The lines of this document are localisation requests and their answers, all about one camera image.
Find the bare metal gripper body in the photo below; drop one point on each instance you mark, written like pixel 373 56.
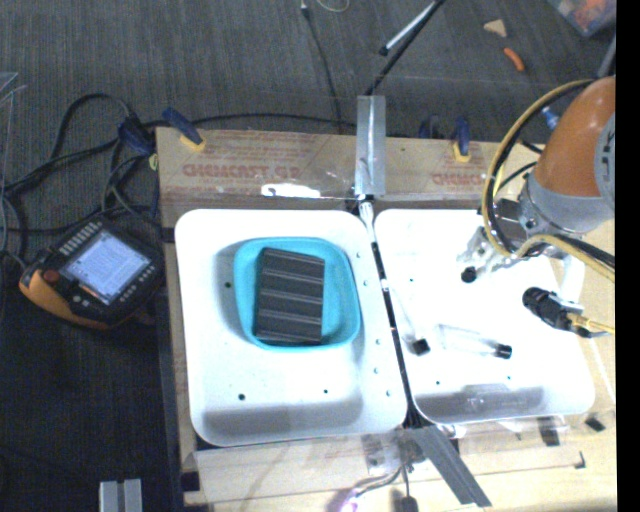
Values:
pixel 512 225

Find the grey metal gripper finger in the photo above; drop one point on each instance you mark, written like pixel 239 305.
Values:
pixel 475 246
pixel 492 264

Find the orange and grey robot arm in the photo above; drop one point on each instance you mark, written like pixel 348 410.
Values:
pixel 575 155

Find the white plastic tray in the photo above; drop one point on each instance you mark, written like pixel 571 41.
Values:
pixel 280 390
pixel 500 310

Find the blue bowl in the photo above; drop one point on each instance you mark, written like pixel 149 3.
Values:
pixel 345 300

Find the orange carrot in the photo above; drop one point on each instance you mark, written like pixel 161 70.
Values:
pixel 514 59

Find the black ribbed box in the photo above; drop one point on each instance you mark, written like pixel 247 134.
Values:
pixel 290 295

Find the brown cardboard board red print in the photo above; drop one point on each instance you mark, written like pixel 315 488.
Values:
pixel 240 167

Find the black cylinder on white bracket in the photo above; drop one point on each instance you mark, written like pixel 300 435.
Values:
pixel 547 306

